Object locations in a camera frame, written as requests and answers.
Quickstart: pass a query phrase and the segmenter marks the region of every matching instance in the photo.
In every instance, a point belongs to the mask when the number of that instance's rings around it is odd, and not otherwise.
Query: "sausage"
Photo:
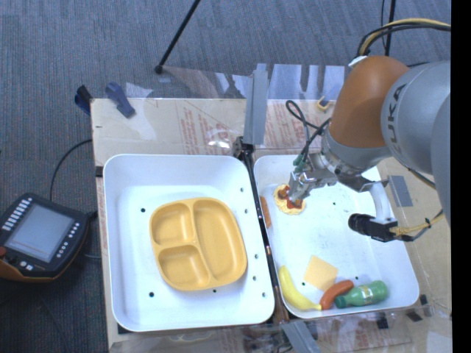
[[[268,211],[268,204],[263,196],[260,196],[260,204],[262,207],[263,217],[265,218],[265,226],[268,229],[272,225],[272,219],[270,218],[270,212]]]
[[[324,294],[322,294],[321,300],[319,304],[321,305],[323,310],[330,309],[333,300],[340,296],[343,293],[346,293],[351,288],[353,288],[353,281],[349,279],[345,279],[333,284],[330,288],[328,288]]]

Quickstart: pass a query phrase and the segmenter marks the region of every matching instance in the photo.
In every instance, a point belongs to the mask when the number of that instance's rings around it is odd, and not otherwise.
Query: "yellow divided plate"
[[[200,197],[162,205],[151,215],[149,232],[160,274],[175,289],[230,284],[247,267],[237,221],[218,199]]]

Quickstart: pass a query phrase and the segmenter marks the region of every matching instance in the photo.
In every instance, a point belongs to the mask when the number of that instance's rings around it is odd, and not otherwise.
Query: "bottle label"
[[[373,303],[373,292],[372,292],[372,290],[370,288],[368,288],[366,285],[360,285],[358,287],[361,290],[361,294],[363,296],[364,304]]]

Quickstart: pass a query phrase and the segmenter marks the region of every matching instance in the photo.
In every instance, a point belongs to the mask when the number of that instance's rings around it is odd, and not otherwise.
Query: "white tray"
[[[258,324],[275,308],[249,174],[234,157],[120,154],[104,167],[111,302],[117,322],[134,332]],[[233,212],[247,253],[237,281],[181,291],[160,275],[149,237],[159,206],[213,197]]]
[[[300,318],[364,313],[408,307],[419,296],[419,284],[404,242],[373,240],[348,227],[353,213],[375,215],[369,192],[356,193],[337,183],[312,190],[306,208],[299,215],[286,215],[275,205],[273,191],[287,184],[293,170],[294,155],[267,155],[255,162],[254,175],[259,196],[268,204],[272,226],[267,235],[277,269],[286,265],[296,288],[312,302],[318,303],[323,292],[305,282],[303,277],[311,255],[330,263],[339,271],[337,281],[351,279],[356,285],[382,279],[389,289],[386,300],[363,307],[329,310],[298,310],[283,299],[286,308]],[[376,168],[364,173],[370,180],[380,180]]]

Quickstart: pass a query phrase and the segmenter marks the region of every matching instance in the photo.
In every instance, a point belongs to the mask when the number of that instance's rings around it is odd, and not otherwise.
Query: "dark blue object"
[[[88,92],[85,85],[82,85],[77,89],[77,94],[75,95],[75,104],[80,107],[87,115],[90,115],[90,100],[93,97]]]
[[[135,113],[134,108],[126,98],[123,89],[116,82],[112,81],[108,83],[108,85],[106,85],[105,92],[109,98],[118,102],[118,110],[121,114],[126,116],[126,118],[129,118]]]

